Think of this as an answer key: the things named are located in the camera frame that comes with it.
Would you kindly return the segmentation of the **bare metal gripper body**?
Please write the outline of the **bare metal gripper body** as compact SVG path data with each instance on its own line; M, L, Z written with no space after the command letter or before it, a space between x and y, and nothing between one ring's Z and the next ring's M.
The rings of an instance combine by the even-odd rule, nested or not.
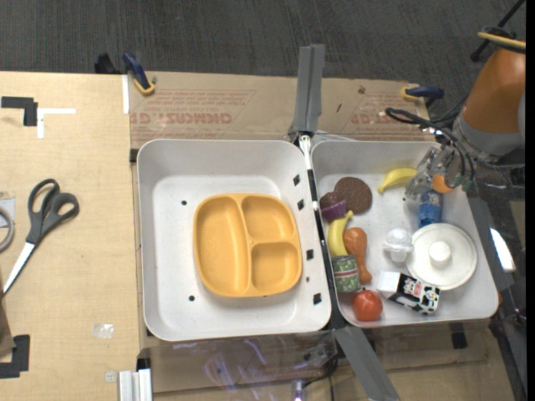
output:
M435 175L442 175L446 185L463 181L463 157L453 146L430 147L417 165L417 183L430 185Z

